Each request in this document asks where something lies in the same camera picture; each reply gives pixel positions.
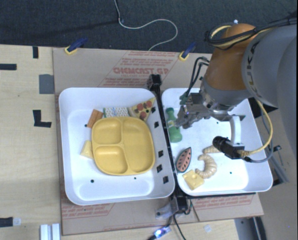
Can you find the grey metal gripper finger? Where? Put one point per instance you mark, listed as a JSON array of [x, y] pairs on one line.
[[190, 123], [179, 118]]

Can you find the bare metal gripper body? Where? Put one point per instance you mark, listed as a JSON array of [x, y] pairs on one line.
[[201, 107]]

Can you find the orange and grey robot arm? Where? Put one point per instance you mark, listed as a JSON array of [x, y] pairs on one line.
[[261, 66]]

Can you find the green bottle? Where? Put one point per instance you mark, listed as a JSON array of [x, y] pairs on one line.
[[174, 132]]

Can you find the beige curved pastry toy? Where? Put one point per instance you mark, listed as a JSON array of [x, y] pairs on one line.
[[210, 149]]

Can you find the watermelon slice toy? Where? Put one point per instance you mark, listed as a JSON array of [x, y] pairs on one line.
[[184, 160]]

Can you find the pizza slice toy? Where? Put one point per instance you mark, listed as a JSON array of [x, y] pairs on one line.
[[142, 109]]

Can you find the beige croissant toy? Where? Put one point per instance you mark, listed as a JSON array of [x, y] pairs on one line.
[[208, 167]]

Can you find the yellow cheese block toy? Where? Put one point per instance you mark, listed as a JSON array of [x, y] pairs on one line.
[[193, 179]]

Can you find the yellow divided plate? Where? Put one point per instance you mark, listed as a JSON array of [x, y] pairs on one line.
[[122, 146]]

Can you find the white patterned packet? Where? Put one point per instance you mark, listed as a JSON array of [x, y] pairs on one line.
[[116, 112]]

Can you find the white plastic tray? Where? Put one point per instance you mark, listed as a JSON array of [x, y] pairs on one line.
[[114, 186], [229, 181]]

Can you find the orange biscuit toy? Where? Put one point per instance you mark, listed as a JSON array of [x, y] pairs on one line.
[[94, 118]]

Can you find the pale yellow cheese wedge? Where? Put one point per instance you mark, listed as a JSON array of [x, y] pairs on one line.
[[87, 149]]

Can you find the brown cardboard board red print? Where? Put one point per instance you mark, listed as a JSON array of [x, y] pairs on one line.
[[94, 66]]

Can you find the black cylinder on white bracket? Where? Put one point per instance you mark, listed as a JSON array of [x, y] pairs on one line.
[[230, 139]]

